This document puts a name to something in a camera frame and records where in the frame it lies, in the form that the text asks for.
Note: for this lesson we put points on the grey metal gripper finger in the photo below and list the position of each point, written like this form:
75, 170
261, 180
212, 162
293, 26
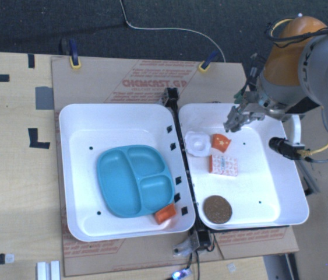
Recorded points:
238, 124
230, 118

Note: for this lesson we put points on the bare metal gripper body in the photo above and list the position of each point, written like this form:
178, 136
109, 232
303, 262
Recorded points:
257, 109

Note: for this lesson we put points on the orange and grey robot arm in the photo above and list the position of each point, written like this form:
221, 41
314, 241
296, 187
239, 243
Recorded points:
289, 60

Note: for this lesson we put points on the white and orange carton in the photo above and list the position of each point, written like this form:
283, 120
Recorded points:
225, 165

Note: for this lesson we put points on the white plastic tray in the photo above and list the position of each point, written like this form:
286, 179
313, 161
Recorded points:
82, 185
257, 191

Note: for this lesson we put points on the brown round biscuit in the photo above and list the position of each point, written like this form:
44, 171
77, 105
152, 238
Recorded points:
218, 209

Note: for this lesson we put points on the orange block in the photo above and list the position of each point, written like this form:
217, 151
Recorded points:
165, 213

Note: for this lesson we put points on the blue divided plate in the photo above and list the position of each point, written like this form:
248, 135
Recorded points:
123, 179

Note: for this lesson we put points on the brown cardboard board red print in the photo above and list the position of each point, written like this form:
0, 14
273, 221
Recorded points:
99, 80

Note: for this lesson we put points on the black cylinder on white bracket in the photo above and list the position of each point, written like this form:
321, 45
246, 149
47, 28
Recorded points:
286, 149

